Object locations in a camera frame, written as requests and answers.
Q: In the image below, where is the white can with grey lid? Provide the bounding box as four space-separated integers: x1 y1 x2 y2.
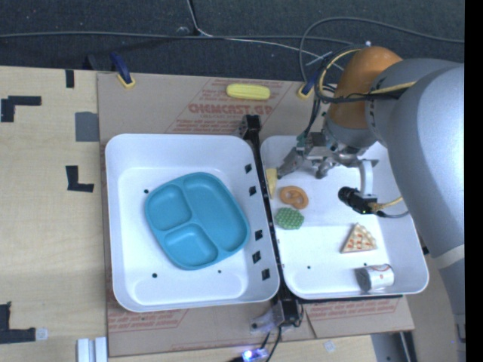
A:
354 263 395 293

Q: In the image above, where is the brown cardboard board red print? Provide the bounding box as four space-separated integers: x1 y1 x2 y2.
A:
96 72 416 357

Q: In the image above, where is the yellow corn cob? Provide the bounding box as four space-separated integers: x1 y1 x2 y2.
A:
225 83 272 102

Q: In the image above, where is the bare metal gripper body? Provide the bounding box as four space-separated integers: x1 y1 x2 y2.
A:
295 131 370 166

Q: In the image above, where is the yellow cheese wedge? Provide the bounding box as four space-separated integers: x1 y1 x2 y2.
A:
265 167 279 200

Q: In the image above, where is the orange pretzel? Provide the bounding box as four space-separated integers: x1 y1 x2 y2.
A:
278 186 309 210

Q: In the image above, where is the white plastic tray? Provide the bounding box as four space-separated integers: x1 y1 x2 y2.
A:
104 133 281 313
260 134 430 300

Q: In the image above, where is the black cylinder on white bracket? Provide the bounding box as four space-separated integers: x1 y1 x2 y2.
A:
337 158 380 216

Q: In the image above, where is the blue divided plate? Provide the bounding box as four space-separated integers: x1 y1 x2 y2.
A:
144 171 251 271

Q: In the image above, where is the black block with thin wires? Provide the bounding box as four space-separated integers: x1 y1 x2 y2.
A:
240 114 263 141
270 298 303 327

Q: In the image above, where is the green dotted toy vegetable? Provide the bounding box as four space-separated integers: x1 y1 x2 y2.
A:
274 207 306 231

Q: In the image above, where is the pizza slice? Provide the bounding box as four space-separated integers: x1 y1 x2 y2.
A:
340 222 379 255

